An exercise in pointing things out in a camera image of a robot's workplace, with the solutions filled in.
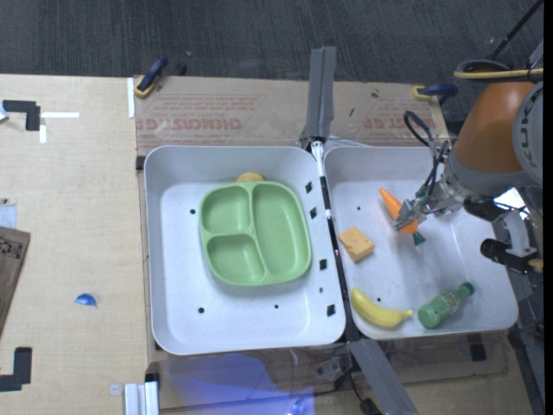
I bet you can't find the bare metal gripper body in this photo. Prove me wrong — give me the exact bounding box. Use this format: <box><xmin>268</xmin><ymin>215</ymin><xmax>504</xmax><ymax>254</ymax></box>
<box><xmin>415</xmin><ymin>179</ymin><xmax>466</xmax><ymax>218</ymax></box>

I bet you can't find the orange carrot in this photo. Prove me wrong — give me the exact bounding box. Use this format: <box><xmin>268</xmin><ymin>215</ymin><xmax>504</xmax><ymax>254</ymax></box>
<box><xmin>378</xmin><ymin>187</ymin><xmax>427</xmax><ymax>247</ymax></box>

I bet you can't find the white plastic tray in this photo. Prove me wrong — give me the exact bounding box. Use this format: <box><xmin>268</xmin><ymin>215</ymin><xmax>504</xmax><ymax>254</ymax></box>
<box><xmin>143</xmin><ymin>144</ymin><xmax>347</xmax><ymax>356</ymax></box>
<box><xmin>322</xmin><ymin>145</ymin><xmax>520</xmax><ymax>342</ymax></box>

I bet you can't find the green plastic bottle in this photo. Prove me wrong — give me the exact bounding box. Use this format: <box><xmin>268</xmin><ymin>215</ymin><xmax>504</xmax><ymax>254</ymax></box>
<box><xmin>416</xmin><ymin>281</ymin><xmax>476</xmax><ymax>330</ymax></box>

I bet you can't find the yellow banana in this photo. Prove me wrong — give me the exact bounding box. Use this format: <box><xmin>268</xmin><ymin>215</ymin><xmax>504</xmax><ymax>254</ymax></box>
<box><xmin>350</xmin><ymin>287</ymin><xmax>415</xmax><ymax>330</ymax></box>

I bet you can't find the green divided plate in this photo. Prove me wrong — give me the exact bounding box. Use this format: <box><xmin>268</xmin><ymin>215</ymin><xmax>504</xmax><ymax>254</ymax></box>
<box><xmin>198</xmin><ymin>181</ymin><xmax>314</xmax><ymax>288</ymax></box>

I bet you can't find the brown cardboard board, red print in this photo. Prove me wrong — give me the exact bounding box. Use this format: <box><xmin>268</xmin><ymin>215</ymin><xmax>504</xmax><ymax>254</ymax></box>
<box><xmin>133</xmin><ymin>74</ymin><xmax>509</xmax><ymax>410</ymax></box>

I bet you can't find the brown paper packet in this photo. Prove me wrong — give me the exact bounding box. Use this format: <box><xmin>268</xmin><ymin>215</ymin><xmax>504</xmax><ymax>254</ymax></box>
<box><xmin>0</xmin><ymin>226</ymin><xmax>32</xmax><ymax>337</ymax></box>

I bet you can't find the black cylinder on white bracket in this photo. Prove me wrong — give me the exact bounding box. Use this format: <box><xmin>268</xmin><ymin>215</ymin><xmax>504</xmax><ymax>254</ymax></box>
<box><xmin>480</xmin><ymin>209</ymin><xmax>541</xmax><ymax>275</ymax></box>

